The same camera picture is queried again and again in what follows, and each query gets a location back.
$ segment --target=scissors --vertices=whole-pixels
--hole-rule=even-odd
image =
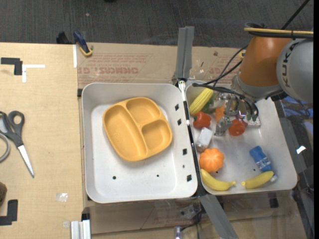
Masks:
[[[21,121],[19,123],[14,122],[14,118],[16,116],[21,118]],[[11,139],[15,143],[16,147],[20,151],[20,154],[25,162],[26,167],[28,168],[31,176],[34,178],[34,172],[31,167],[28,154],[26,153],[26,149],[21,138],[22,127],[24,124],[23,113],[18,111],[12,111],[7,115],[4,112],[0,112],[0,119],[1,118],[3,119],[4,126],[6,127],[6,132],[0,129],[0,133],[4,134],[6,137]]]

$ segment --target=orange divided plate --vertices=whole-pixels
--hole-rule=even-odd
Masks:
[[[127,99],[107,108],[103,127],[114,150],[128,161],[158,154],[172,140],[164,114],[153,100],[145,97]]]

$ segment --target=yellow banana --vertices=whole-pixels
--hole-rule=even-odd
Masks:
[[[211,176],[206,170],[200,170],[201,178],[203,182],[213,190],[224,191],[228,190],[231,186],[235,185],[235,181],[220,181]]]
[[[257,176],[247,179],[246,181],[243,181],[241,184],[245,186],[246,189],[255,189],[268,182],[273,175],[273,171],[263,172]]]

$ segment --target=corn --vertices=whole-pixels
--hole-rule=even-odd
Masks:
[[[213,91],[205,88],[189,106],[189,114],[194,116],[196,113],[200,112],[212,96]]]

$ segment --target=red bell pepper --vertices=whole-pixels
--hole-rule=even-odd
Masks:
[[[196,128],[203,128],[210,126],[211,117],[204,112],[198,112],[194,116],[193,126]]]

